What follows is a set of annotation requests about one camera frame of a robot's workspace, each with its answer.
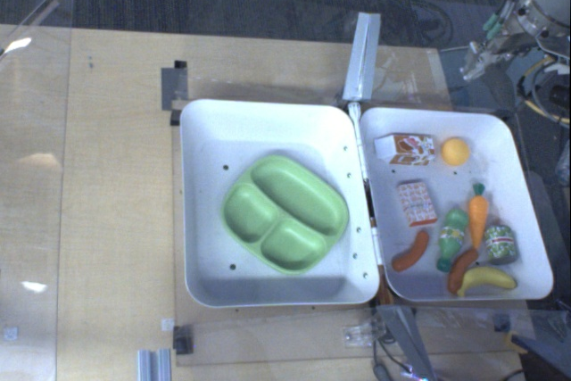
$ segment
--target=orange carrot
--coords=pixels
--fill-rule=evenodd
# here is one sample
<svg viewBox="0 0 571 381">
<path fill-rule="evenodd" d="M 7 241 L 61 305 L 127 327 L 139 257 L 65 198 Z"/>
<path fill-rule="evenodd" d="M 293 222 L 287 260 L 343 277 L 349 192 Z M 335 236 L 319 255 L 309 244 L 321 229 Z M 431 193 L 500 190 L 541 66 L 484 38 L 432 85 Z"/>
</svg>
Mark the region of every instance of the orange carrot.
<svg viewBox="0 0 571 381">
<path fill-rule="evenodd" d="M 482 243 L 482 236 L 485 230 L 485 220 L 488 217 L 489 203 L 482 195 L 484 193 L 484 185 L 477 183 L 474 185 L 474 197 L 468 203 L 468 226 L 470 235 L 472 236 L 472 246 L 476 249 Z"/>
</svg>

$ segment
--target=glass panel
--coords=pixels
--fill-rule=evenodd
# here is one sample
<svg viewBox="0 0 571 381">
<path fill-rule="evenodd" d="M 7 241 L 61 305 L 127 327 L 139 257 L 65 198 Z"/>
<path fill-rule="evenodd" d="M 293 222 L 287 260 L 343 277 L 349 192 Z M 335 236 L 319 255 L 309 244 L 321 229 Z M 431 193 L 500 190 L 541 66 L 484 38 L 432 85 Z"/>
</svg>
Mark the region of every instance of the glass panel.
<svg viewBox="0 0 571 381">
<path fill-rule="evenodd" d="M 518 370 L 518 353 L 530 352 L 544 360 L 548 369 L 568 375 L 569 320 L 565 311 L 485 307 L 300 311 L 288 317 L 194 325 L 189 340 L 194 352 L 178 359 L 213 366 L 246 361 L 374 358 L 393 379 L 410 379 L 414 373 L 430 379 L 430 370 L 438 379 L 461 379 L 466 366 L 479 363 L 482 373 L 475 379 L 502 379 Z M 448 354 L 455 354 L 457 359 Z"/>
<path fill-rule="evenodd" d="M 72 6 L 42 0 L 0 28 L 0 377 L 10 379 L 55 376 Z"/>
</svg>

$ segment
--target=green divided plate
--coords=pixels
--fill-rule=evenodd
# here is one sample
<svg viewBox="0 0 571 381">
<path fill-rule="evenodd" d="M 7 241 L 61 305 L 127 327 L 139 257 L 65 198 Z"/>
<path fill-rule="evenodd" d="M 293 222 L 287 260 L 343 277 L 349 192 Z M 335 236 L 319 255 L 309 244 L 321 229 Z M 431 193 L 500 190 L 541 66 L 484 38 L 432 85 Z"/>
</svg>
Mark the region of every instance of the green divided plate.
<svg viewBox="0 0 571 381">
<path fill-rule="evenodd" d="M 271 155 L 230 188 L 222 207 L 228 232 L 274 269 L 299 274 L 329 252 L 345 230 L 345 200 L 298 162 Z"/>
</svg>

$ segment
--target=toy food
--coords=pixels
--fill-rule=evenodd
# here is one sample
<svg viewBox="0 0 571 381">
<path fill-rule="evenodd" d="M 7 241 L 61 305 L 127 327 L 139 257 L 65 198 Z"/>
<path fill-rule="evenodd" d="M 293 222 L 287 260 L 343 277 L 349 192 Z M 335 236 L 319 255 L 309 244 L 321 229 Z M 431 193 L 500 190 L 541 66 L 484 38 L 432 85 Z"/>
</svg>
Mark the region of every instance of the toy food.
<svg viewBox="0 0 571 381">
<path fill-rule="evenodd" d="M 396 256 L 393 259 L 392 265 L 395 271 L 403 271 L 412 267 L 425 253 L 429 240 L 428 233 L 425 230 L 420 230 L 414 239 L 414 243 L 410 249 Z"/>
<path fill-rule="evenodd" d="M 478 259 L 478 251 L 474 248 L 470 248 L 463 252 L 452 264 L 450 274 L 448 275 L 448 290 L 453 294 L 456 294 L 458 290 L 462 287 L 462 278 L 466 269 L 476 262 Z"/>
<path fill-rule="evenodd" d="M 438 220 L 428 189 L 422 181 L 398 185 L 397 192 L 409 227 L 424 226 Z"/>
<path fill-rule="evenodd" d="M 460 208 L 454 208 L 446 214 L 444 227 L 440 231 L 438 247 L 440 248 L 440 259 L 436 263 L 436 268 L 444 273 L 450 271 L 451 259 L 454 257 L 464 243 L 464 231 L 468 225 L 468 215 Z"/>
<path fill-rule="evenodd" d="M 441 156 L 448 165 L 462 165 L 470 157 L 470 148 L 459 138 L 450 138 L 443 143 Z"/>
<path fill-rule="evenodd" d="M 505 271 L 494 267 L 474 267 L 468 270 L 462 279 L 462 287 L 456 292 L 459 297 L 463 297 L 471 287 L 481 285 L 492 285 L 513 289 L 517 286 L 516 280 Z"/>
<path fill-rule="evenodd" d="M 435 158 L 429 135 L 393 134 L 375 140 L 377 157 L 391 164 L 428 165 Z"/>
<path fill-rule="evenodd" d="M 474 197 L 468 203 L 468 219 L 470 227 L 470 235 L 472 236 L 472 245 L 478 249 L 482 243 L 482 237 L 485 231 L 485 220 L 488 217 L 489 203 L 482 195 L 484 193 L 484 185 L 477 183 L 474 185 Z"/>
<path fill-rule="evenodd" d="M 510 227 L 488 227 L 484 232 L 484 241 L 490 263 L 501 265 L 517 259 L 516 243 Z"/>
</svg>

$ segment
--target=yellow banana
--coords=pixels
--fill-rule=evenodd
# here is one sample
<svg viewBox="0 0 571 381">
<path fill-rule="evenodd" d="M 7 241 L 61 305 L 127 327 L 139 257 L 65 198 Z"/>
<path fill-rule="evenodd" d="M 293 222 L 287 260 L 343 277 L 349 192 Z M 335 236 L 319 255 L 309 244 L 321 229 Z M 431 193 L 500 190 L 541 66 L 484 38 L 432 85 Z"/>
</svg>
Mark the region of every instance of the yellow banana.
<svg viewBox="0 0 571 381">
<path fill-rule="evenodd" d="M 504 289 L 513 289 L 517 286 L 517 283 L 513 277 L 500 269 L 495 269 L 494 267 L 474 267 L 464 274 L 464 277 L 462 278 L 462 287 L 456 294 L 463 297 L 470 287 L 481 285 L 492 285 L 503 287 Z"/>
</svg>

